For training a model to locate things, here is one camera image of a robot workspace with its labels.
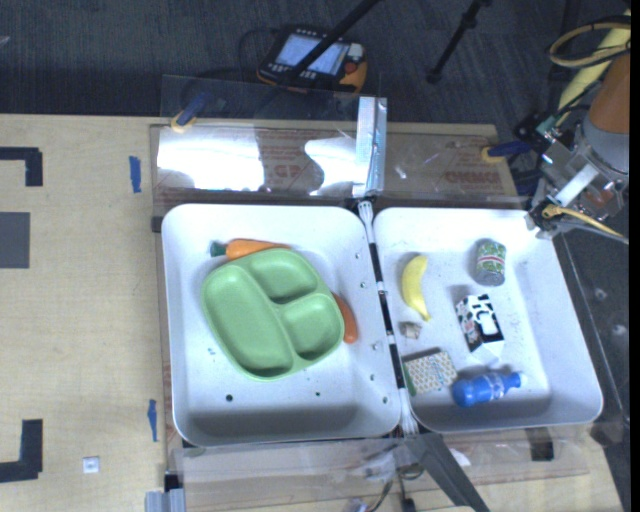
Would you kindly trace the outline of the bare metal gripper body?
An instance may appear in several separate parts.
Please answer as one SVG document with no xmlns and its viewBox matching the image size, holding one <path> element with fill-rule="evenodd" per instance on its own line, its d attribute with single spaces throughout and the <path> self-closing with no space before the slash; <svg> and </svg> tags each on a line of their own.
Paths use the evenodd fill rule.
<svg viewBox="0 0 640 512">
<path fill-rule="evenodd" d="M 605 160 L 589 143 L 567 148 L 551 144 L 542 154 L 538 187 L 538 227 L 561 231 L 588 227 L 600 231 L 625 204 L 628 174 Z"/>
</svg>

